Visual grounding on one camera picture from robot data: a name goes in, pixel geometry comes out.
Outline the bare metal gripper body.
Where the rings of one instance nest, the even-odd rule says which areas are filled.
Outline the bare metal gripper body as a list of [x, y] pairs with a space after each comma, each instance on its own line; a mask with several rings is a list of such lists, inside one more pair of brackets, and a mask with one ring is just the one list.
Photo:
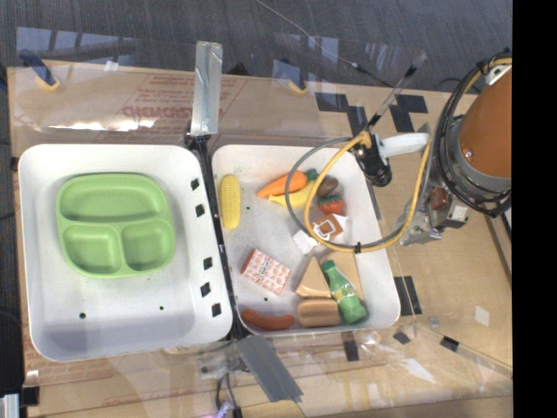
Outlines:
[[447, 187], [432, 179], [427, 181], [425, 209], [430, 233], [443, 233], [447, 228], [463, 227], [471, 211]]

